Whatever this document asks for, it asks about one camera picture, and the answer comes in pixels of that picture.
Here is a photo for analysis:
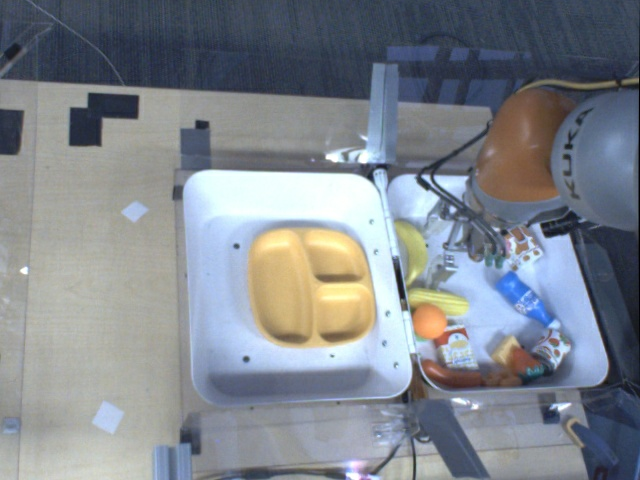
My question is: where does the black cylinder on white bracket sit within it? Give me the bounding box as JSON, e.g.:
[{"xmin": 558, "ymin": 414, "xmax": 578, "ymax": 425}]
[{"xmin": 538, "ymin": 213, "xmax": 586, "ymax": 240}]

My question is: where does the yellow cheese wedge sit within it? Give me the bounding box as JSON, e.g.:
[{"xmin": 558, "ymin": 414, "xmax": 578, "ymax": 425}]
[{"xmin": 490, "ymin": 335, "xmax": 523, "ymax": 368}]

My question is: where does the yellow corn cob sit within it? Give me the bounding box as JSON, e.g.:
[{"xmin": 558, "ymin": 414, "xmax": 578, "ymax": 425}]
[{"xmin": 407, "ymin": 287, "xmax": 471, "ymax": 318}]

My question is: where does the yellow banana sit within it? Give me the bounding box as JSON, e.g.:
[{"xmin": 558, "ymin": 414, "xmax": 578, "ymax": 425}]
[{"xmin": 393, "ymin": 219, "xmax": 430, "ymax": 290}]

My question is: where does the thin black and white rod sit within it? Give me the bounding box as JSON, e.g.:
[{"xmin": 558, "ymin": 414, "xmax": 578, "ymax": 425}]
[{"xmin": 373, "ymin": 166, "xmax": 417, "ymax": 360}]

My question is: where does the yellow divided plate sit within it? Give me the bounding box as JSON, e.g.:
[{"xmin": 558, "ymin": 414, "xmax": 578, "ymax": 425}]
[{"xmin": 246, "ymin": 227, "xmax": 378, "ymax": 348}]

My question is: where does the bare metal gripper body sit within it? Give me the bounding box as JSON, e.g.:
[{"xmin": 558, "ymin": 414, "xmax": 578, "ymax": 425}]
[{"xmin": 442, "ymin": 206, "xmax": 507, "ymax": 265}]

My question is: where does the white packet with orange print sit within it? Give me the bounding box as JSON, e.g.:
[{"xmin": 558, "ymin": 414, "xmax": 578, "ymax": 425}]
[{"xmin": 530, "ymin": 328, "xmax": 573, "ymax": 370}]

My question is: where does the brown pretzel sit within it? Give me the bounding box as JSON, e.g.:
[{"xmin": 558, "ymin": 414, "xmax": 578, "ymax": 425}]
[{"xmin": 481, "ymin": 366, "xmax": 524, "ymax": 389}]

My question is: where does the red sausage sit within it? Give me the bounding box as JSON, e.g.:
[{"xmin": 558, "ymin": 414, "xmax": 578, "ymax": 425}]
[{"xmin": 420, "ymin": 358, "xmax": 486, "ymax": 390}]

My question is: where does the orange carrot with green top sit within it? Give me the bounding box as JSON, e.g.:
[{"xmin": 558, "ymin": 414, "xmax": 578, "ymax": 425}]
[{"xmin": 508, "ymin": 347, "xmax": 550, "ymax": 385}]

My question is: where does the red and yellow can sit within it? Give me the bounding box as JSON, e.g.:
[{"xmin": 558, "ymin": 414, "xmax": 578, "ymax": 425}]
[{"xmin": 433, "ymin": 323, "xmax": 481, "ymax": 371}]

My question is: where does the white carton with orange print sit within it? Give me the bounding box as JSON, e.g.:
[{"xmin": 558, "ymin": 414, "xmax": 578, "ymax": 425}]
[{"xmin": 501, "ymin": 224, "xmax": 546, "ymax": 272}]

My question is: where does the orange fruit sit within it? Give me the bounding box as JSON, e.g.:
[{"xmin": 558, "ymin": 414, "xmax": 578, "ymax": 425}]
[{"xmin": 411, "ymin": 302, "xmax": 449, "ymax": 341}]

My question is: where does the white plastic tray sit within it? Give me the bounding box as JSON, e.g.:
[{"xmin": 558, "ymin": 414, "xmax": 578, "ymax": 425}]
[
  {"xmin": 181, "ymin": 168, "xmax": 414, "ymax": 409},
  {"xmin": 386, "ymin": 172, "xmax": 611, "ymax": 395}
]

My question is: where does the blue bottle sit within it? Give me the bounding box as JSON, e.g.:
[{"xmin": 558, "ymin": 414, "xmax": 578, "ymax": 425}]
[{"xmin": 495, "ymin": 270, "xmax": 563, "ymax": 331}]

